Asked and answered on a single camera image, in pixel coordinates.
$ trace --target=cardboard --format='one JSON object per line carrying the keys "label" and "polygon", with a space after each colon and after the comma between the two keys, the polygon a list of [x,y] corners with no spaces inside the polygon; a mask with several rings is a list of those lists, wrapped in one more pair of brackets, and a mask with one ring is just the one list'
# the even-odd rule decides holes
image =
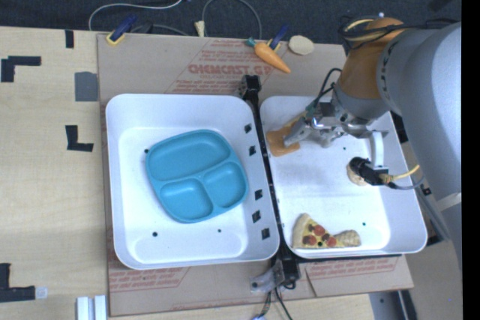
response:
{"label": "cardboard", "polygon": [[[263,63],[242,40],[127,34],[118,46],[97,36],[106,200],[109,306],[111,316],[263,303],[250,291],[250,278],[269,269],[270,261],[135,271],[116,258],[110,210],[104,111],[124,93],[236,94],[242,77],[258,75],[260,103],[274,95],[313,95],[332,67],[342,67],[343,48],[316,44],[310,55],[278,54],[286,74]],[[413,287],[404,256],[301,264],[301,279],[285,300],[354,295]]]}

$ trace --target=wooden surface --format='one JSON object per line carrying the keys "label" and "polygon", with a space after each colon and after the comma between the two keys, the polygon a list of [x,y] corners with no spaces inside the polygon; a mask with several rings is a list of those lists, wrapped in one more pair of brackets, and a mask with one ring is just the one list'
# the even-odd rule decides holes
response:
{"label": "wooden surface", "polygon": [[[74,74],[97,73],[96,34],[0,28],[0,58],[41,56],[0,82],[0,262],[10,286],[45,286],[46,299],[0,304],[0,319],[75,319],[79,296],[108,295],[101,127],[98,102],[76,102]],[[68,151],[66,125],[93,152]],[[371,320],[368,295],[286,303],[297,319]],[[251,319],[261,305],[159,313],[121,319]],[[286,319],[273,304],[268,320]]]}

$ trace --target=divided blue plate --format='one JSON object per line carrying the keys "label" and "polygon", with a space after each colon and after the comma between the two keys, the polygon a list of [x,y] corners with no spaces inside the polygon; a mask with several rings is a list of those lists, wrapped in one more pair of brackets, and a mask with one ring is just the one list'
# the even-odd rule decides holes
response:
{"label": "divided blue plate", "polygon": [[236,153],[212,130],[195,130],[155,144],[147,153],[148,179],[175,220],[196,223],[245,200],[248,180]]}

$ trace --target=toy pizza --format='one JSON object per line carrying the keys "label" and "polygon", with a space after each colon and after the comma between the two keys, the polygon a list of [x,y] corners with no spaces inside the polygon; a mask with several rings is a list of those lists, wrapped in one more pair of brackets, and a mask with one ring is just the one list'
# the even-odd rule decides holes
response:
{"label": "toy pizza", "polygon": [[292,248],[341,248],[358,247],[361,244],[357,231],[349,229],[332,235],[313,220],[309,214],[302,214],[293,227]]}

